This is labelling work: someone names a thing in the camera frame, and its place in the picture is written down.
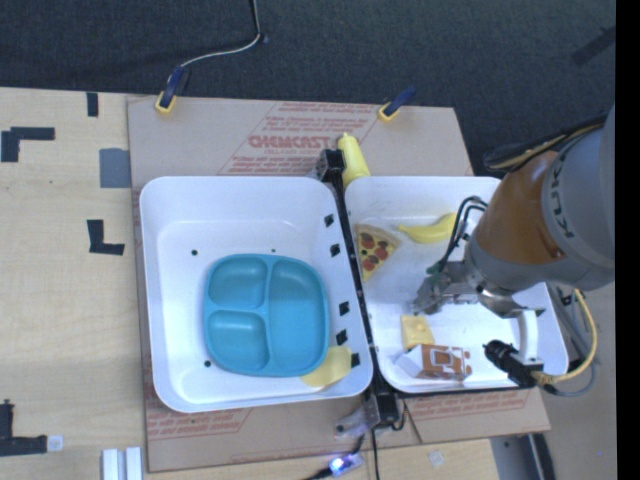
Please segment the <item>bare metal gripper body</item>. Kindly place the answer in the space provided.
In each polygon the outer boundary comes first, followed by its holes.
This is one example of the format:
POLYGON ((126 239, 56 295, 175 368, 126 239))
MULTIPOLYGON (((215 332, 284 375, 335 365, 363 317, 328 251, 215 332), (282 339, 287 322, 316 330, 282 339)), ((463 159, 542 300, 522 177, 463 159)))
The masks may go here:
POLYGON ((451 304, 481 304, 500 317, 516 314, 513 291, 486 280, 480 272, 465 261, 436 262, 427 269, 433 295, 451 295, 451 304))

